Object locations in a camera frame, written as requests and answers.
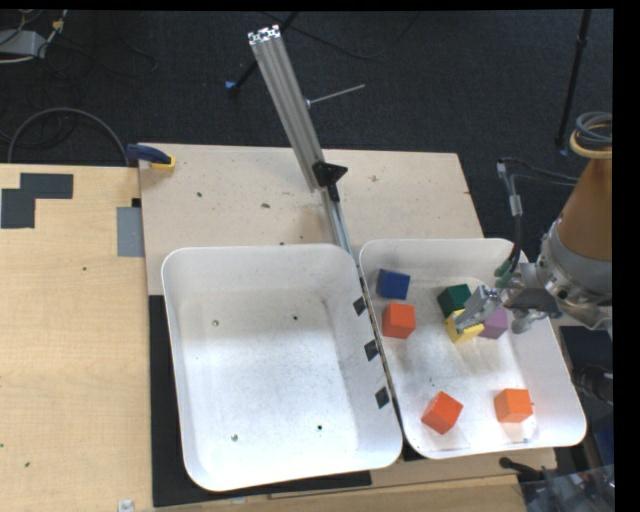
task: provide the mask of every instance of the orange cube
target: orange cube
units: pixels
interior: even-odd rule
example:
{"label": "orange cube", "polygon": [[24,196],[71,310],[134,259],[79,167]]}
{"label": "orange cube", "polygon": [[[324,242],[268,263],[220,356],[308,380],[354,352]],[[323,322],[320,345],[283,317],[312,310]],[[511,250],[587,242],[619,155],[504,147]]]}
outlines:
{"label": "orange cube", "polygon": [[422,415],[422,423],[438,434],[446,434],[458,421],[463,405],[444,391],[431,399]]}
{"label": "orange cube", "polygon": [[416,328],[415,308],[411,304],[392,302],[382,313],[382,334],[406,340]]}
{"label": "orange cube", "polygon": [[531,397],[527,389],[503,389],[493,398],[498,421],[520,423],[533,414]]}

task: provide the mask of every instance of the toy block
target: toy block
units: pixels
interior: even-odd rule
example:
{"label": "toy block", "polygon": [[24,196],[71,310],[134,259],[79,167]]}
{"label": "toy block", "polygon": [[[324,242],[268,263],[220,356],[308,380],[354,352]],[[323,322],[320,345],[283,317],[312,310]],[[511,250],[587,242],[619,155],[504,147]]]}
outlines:
{"label": "toy block", "polygon": [[484,330],[480,333],[480,336],[483,338],[497,340],[509,329],[507,310],[504,308],[496,309],[493,314],[483,322],[483,324]]}
{"label": "toy block", "polygon": [[431,399],[421,421],[438,434],[446,434],[458,421],[463,405],[444,391]]}
{"label": "toy block", "polygon": [[493,398],[498,421],[520,423],[533,414],[527,389],[506,388]]}
{"label": "toy block", "polygon": [[380,269],[376,293],[388,299],[406,300],[411,276],[400,272]]}
{"label": "toy block", "polygon": [[454,343],[460,343],[462,341],[469,341],[478,336],[484,329],[484,325],[477,324],[472,325],[471,327],[467,327],[462,332],[458,332],[456,329],[455,319],[460,316],[460,314],[464,311],[464,309],[458,309],[449,315],[449,317],[444,321],[444,326],[449,333],[449,337],[451,341]]}
{"label": "toy block", "polygon": [[392,302],[382,313],[382,334],[407,339],[416,328],[415,308],[411,304]]}
{"label": "toy block", "polygon": [[471,297],[471,290],[466,284],[458,284],[445,288],[438,295],[438,304],[444,317],[447,318],[451,313],[458,309],[464,309],[464,303]]}

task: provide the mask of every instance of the green cube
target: green cube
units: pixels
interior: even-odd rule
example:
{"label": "green cube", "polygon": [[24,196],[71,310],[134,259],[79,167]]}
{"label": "green cube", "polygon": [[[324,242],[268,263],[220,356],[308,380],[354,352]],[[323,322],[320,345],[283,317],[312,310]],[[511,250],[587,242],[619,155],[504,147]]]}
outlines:
{"label": "green cube", "polygon": [[445,318],[458,309],[464,309],[464,303],[471,297],[471,290],[466,284],[449,286],[438,295],[438,304]]}

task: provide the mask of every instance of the blue cube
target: blue cube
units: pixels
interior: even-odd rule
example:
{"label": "blue cube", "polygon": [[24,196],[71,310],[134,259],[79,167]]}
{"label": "blue cube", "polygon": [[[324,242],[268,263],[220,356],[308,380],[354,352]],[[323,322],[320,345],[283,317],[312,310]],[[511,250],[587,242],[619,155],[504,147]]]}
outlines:
{"label": "blue cube", "polygon": [[411,276],[380,269],[376,293],[388,299],[406,300]]}

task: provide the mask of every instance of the black tape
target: black tape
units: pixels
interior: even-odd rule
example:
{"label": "black tape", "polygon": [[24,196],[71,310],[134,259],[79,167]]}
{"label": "black tape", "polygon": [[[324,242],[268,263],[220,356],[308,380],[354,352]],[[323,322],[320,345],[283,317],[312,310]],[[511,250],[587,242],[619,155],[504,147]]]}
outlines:
{"label": "black tape", "polygon": [[356,310],[358,316],[362,314],[362,312],[367,309],[367,303],[364,301],[364,297],[360,297],[357,301],[353,303],[353,307]]}
{"label": "black tape", "polygon": [[378,402],[378,409],[382,409],[390,401],[389,392],[387,388],[382,388],[376,393],[376,402]]}
{"label": "black tape", "polygon": [[367,359],[371,361],[374,357],[376,357],[380,352],[378,351],[378,346],[376,345],[376,340],[371,340],[364,346],[364,351],[367,353]]}
{"label": "black tape", "polygon": [[20,188],[34,199],[72,199],[73,174],[20,174]]}
{"label": "black tape", "polygon": [[30,192],[19,188],[2,190],[0,228],[17,229],[35,227],[36,201]]}

